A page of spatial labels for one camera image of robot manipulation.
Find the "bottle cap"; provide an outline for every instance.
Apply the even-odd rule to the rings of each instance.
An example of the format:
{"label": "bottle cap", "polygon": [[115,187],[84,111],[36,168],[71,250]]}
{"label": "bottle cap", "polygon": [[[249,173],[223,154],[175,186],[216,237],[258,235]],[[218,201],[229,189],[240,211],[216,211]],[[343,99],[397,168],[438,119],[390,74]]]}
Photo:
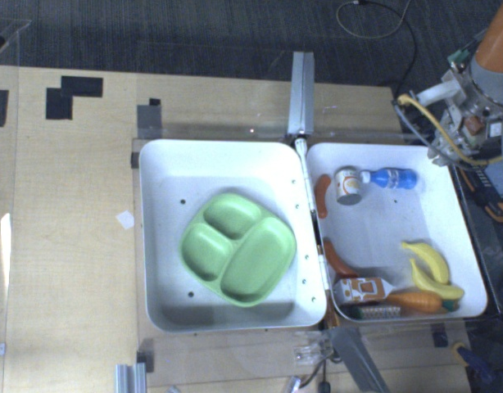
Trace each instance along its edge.
{"label": "bottle cap", "polygon": [[369,183],[369,171],[361,170],[359,172],[359,178],[362,183]]}

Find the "wooden surface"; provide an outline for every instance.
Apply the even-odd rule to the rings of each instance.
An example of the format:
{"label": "wooden surface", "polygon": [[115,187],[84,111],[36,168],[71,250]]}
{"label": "wooden surface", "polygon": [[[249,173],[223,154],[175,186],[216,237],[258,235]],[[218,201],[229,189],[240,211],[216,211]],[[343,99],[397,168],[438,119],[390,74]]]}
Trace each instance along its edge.
{"label": "wooden surface", "polygon": [[[103,98],[76,97],[72,121],[45,120],[46,88],[60,87],[61,75],[103,77]],[[115,365],[133,364],[144,341],[138,339],[143,305],[137,299],[134,230],[124,230],[116,220],[125,210],[135,214],[129,158],[137,103],[161,98],[165,119],[180,113],[179,123],[231,118],[252,127],[267,117],[270,129],[277,129],[286,118],[289,85],[30,68],[20,69],[19,85],[3,390],[111,392]],[[327,127],[398,130],[388,89],[317,85],[315,95],[316,110],[335,112],[326,117]],[[170,341],[147,330],[153,331],[150,341],[173,346],[173,362],[157,370],[173,374],[184,392],[281,391],[287,378],[280,376],[297,371],[289,356],[294,346],[289,332],[272,333],[275,342],[249,350],[253,338],[235,333],[223,334],[216,341],[223,339],[221,345],[202,337]],[[458,341],[464,331],[453,330],[450,339]],[[464,369],[452,364],[447,349],[433,348],[427,332],[406,338],[369,330],[365,336],[395,391],[445,390],[440,386],[469,391]],[[403,345],[406,339],[414,340],[413,347]],[[227,365],[229,350],[236,354],[230,355],[234,366]],[[339,373],[337,386],[356,391],[343,364],[329,371]],[[198,384],[214,378],[220,382]],[[251,380],[223,382],[236,378]],[[417,381],[423,390],[410,389]],[[152,391],[165,391],[162,386]]]}

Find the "plastic water bottle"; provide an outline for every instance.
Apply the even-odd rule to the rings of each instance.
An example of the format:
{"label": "plastic water bottle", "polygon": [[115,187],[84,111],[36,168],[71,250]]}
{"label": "plastic water bottle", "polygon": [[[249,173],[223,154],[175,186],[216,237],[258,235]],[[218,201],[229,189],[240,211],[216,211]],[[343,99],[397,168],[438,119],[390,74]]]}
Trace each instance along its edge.
{"label": "plastic water bottle", "polygon": [[362,183],[372,182],[380,187],[412,189],[417,183],[417,173],[410,169],[384,168],[376,172],[363,170],[359,173]]}

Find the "can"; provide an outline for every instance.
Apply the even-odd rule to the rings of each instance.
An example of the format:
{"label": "can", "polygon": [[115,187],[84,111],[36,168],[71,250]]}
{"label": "can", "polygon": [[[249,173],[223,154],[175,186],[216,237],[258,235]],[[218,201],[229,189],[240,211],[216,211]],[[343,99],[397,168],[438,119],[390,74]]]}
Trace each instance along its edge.
{"label": "can", "polygon": [[360,201],[360,181],[357,170],[344,167],[335,174],[337,202],[344,206],[353,206]]}

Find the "yellow banana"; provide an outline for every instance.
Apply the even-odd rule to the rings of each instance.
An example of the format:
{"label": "yellow banana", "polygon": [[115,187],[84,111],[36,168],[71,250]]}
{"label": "yellow banana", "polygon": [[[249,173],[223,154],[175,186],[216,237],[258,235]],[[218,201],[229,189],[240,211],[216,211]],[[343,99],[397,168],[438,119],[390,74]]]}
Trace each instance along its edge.
{"label": "yellow banana", "polygon": [[414,284],[420,290],[434,291],[443,300],[459,300],[464,295],[462,288],[433,281],[421,268],[417,266],[415,259],[410,259],[410,263],[412,264],[412,279],[414,280]]}
{"label": "yellow banana", "polygon": [[447,284],[450,280],[450,272],[448,265],[442,255],[426,243],[406,243],[402,242],[401,246],[405,249],[410,249],[419,258],[426,262],[426,265],[432,272],[433,279],[441,284]]}

